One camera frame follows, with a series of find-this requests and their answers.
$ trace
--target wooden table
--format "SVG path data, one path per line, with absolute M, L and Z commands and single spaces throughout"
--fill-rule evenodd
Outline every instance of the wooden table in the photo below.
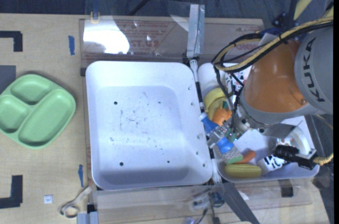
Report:
M 77 103 L 76 112 L 66 129 L 44 149 L 25 148 L 0 134 L 0 198 L 10 196 L 12 175 L 23 175 L 23 202 L 17 208 L 0 209 L 0 223 L 76 223 L 75 218 L 62 216 L 59 209 L 82 189 L 79 165 L 83 166 L 84 185 L 88 183 L 84 77 L 79 71 L 79 20 L 84 17 L 0 14 L 0 30 L 21 31 L 23 34 L 22 52 L 13 52 L 13 39 L 0 39 L 0 65 L 15 65 L 17 77 L 28 73 L 45 76 L 68 90 Z M 75 39 L 74 55 L 70 53 L 68 36 Z M 309 179 L 306 183 L 310 204 L 254 210 L 258 220 L 261 223 L 329 223 L 319 191 Z M 45 204 L 45 195 L 53 195 L 53 202 Z M 86 210 L 86 203 L 87 199 L 83 199 L 79 204 L 81 211 Z M 222 223 L 239 221 L 232 212 L 220 211 L 219 216 Z M 175 224 L 182 221 L 183 218 L 176 218 L 138 223 Z M 206 217 L 202 223 L 212 222 Z

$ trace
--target table surface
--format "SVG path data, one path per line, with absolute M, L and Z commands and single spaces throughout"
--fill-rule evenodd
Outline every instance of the table surface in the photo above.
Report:
M 66 129 L 48 147 L 29 149 L 0 134 L 0 198 L 10 196 L 12 175 L 23 175 L 23 203 L 18 208 L 0 209 L 1 223 L 76 223 L 59 213 L 60 207 L 82 190 L 78 175 L 83 166 L 88 184 L 83 80 L 80 76 L 79 20 L 83 15 L 0 14 L 0 30 L 21 31 L 23 52 L 13 52 L 13 39 L 0 39 L 0 65 L 15 65 L 16 77 L 35 73 L 68 90 L 76 100 L 76 112 Z M 75 39 L 71 55 L 68 36 Z M 306 205 L 253 210 L 261 223 L 329 223 L 316 187 L 307 180 Z M 53 195 L 45 204 L 44 196 Z M 87 198 L 78 204 L 86 210 Z M 232 212 L 220 213 L 221 223 L 238 223 Z M 139 224 L 182 223 L 183 218 L 136 222 Z M 206 217 L 202 223 L 212 223 Z

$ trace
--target brown cylinder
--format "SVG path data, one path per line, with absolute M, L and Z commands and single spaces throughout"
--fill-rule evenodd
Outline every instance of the brown cylinder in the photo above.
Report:
M 306 104 L 294 75 L 300 43 L 289 40 L 253 64 L 244 87 L 244 98 L 263 112 L 292 112 Z

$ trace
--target black corner marker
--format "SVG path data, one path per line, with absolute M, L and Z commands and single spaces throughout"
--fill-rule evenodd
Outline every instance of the black corner marker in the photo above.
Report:
M 13 38 L 13 51 L 22 52 L 22 33 L 20 31 L 0 31 L 0 38 Z
M 22 175 L 13 175 L 11 184 L 11 196 L 0 199 L 0 209 L 20 207 L 22 203 Z

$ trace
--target green plate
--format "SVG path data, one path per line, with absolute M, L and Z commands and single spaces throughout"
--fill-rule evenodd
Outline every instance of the green plate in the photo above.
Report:
M 25 147 L 44 148 L 61 134 L 75 107 L 61 86 L 40 75 L 23 75 L 0 95 L 0 131 Z

